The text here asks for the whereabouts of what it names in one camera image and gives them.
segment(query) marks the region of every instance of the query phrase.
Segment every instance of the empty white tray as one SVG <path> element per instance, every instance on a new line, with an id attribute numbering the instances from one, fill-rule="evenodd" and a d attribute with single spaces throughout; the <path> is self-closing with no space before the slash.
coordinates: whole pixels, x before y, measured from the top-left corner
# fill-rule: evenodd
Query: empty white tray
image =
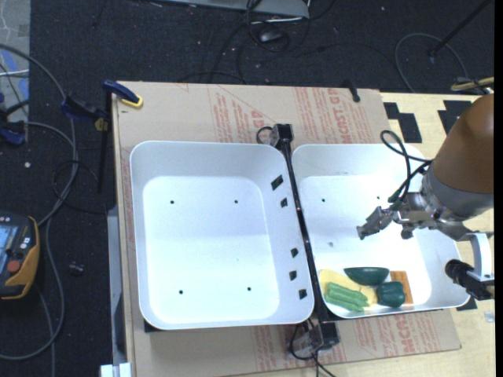
<path id="1" fill-rule="evenodd" d="M 422 157 L 412 146 L 412 156 Z M 411 161 L 415 169 L 419 166 Z M 460 258 L 456 243 L 434 230 L 416 230 L 403 240 L 402 227 L 392 222 L 384 231 L 360 240 L 357 225 L 406 179 L 403 156 L 384 145 L 302 145 L 292 156 L 299 197 L 309 231 L 317 271 L 344 274 L 347 267 L 377 266 L 405 270 L 413 305 L 399 309 L 374 305 L 363 312 L 326 303 L 337 316 L 369 317 L 461 306 L 468 294 L 446 275 L 445 264 Z M 412 180 L 418 192 L 421 176 Z"/>
<path id="2" fill-rule="evenodd" d="M 130 167 L 148 323 L 163 330 L 296 324 L 311 315 L 306 254 L 278 150 L 146 141 Z"/>

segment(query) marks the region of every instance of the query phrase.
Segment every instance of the robotic hand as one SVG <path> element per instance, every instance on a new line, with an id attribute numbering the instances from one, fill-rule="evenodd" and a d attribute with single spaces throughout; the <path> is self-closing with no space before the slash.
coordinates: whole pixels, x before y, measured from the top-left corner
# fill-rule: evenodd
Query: robotic hand
<path id="1" fill-rule="evenodd" d="M 395 197 L 387 209 L 376 208 L 366 223 L 357 227 L 360 239 L 394 221 L 402 225 L 403 239 L 412 237 L 416 228 L 429 228 L 456 241 L 470 241 L 474 267 L 451 260 L 446 273 L 477 300 L 494 298 L 487 239 L 493 233 L 473 232 L 463 225 L 463 221 L 494 207 L 493 94 L 480 97 L 461 114 L 437 156 L 417 172 L 424 172 L 420 191 Z"/>

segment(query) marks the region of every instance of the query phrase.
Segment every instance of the multimeter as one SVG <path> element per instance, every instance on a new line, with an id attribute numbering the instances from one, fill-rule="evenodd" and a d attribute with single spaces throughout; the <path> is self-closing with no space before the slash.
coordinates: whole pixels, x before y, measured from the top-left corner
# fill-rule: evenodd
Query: multimeter
<path id="1" fill-rule="evenodd" d="M 35 219 L 0 210 L 0 299 L 22 298 L 28 293 L 39 255 Z"/>

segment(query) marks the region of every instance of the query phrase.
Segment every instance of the black hole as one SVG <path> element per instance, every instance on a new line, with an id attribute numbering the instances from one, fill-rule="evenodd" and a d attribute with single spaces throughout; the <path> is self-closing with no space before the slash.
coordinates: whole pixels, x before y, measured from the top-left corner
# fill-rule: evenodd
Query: black hole
<path id="1" fill-rule="evenodd" d="M 283 183 L 283 176 L 279 175 L 277 178 L 271 181 L 270 185 L 273 186 L 273 190 L 276 190 L 281 183 Z"/>

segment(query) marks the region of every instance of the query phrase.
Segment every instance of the dark carpet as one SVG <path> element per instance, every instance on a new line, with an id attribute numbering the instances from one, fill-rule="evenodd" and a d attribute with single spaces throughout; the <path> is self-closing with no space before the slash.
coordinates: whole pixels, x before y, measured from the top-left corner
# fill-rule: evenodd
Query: dark carpet
<path id="1" fill-rule="evenodd" d="M 105 79 L 156 82 L 340 86 L 384 92 L 450 93 L 459 77 L 494 76 L 494 1 L 434 49 L 484 0 L 312 0 L 311 20 L 277 26 L 288 38 L 259 46 L 242 12 L 138 0 L 31 0 L 30 54 L 64 88 L 103 107 Z M 249 21 L 270 18 L 251 11 Z M 32 122 L 70 135 L 50 78 L 30 66 Z M 80 168 L 67 204 L 42 226 L 37 288 L 0 302 L 0 356 L 22 356 L 50 339 L 61 319 L 61 297 L 45 245 L 61 275 L 65 314 L 54 345 L 58 376 L 97 376 L 112 362 L 105 211 L 115 204 L 111 142 L 105 187 L 97 194 L 100 134 L 76 123 Z M 67 182 L 72 151 L 54 132 L 32 127 L 29 142 L 0 145 L 0 203 L 43 219 Z M 72 265 L 82 266 L 80 275 Z M 27 360 L 0 358 L 0 376 L 51 375 L 51 348 Z"/>

